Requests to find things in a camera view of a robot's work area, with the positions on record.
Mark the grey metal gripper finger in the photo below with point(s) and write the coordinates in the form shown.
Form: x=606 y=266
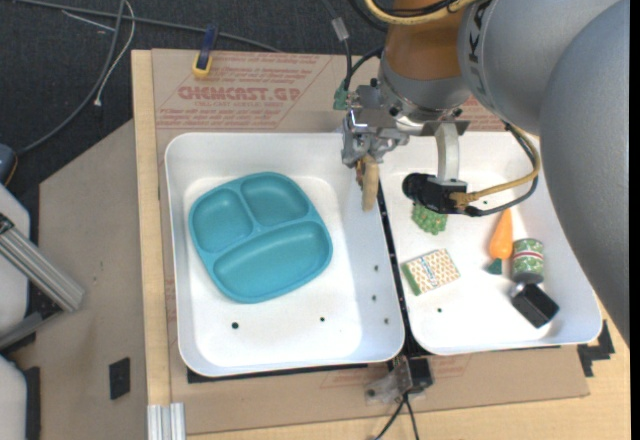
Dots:
x=384 y=148
x=352 y=150

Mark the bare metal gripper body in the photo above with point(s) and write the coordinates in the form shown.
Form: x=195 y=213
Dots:
x=374 y=117

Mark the tan biscuit stick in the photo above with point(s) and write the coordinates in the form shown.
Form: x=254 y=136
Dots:
x=370 y=188

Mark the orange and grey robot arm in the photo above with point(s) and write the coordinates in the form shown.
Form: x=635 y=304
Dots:
x=550 y=78

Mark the green grapes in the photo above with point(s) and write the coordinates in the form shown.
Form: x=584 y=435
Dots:
x=429 y=222

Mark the brown cardboard board red print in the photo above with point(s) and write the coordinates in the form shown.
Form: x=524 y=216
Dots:
x=240 y=93

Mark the blue divided plate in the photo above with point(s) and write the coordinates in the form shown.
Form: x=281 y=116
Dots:
x=260 y=238

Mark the green and orange patterned carton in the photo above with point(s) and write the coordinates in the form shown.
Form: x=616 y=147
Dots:
x=431 y=271

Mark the orange carrot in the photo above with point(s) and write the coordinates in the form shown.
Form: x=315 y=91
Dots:
x=502 y=240

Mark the green and white can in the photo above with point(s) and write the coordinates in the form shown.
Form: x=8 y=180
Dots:
x=527 y=259

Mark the white plastic tray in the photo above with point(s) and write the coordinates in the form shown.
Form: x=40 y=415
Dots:
x=475 y=318
x=280 y=328

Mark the black bottle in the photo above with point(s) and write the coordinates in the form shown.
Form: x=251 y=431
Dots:
x=535 y=305

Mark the black cylinder on white bracket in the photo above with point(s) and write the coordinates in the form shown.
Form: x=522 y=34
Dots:
x=440 y=193

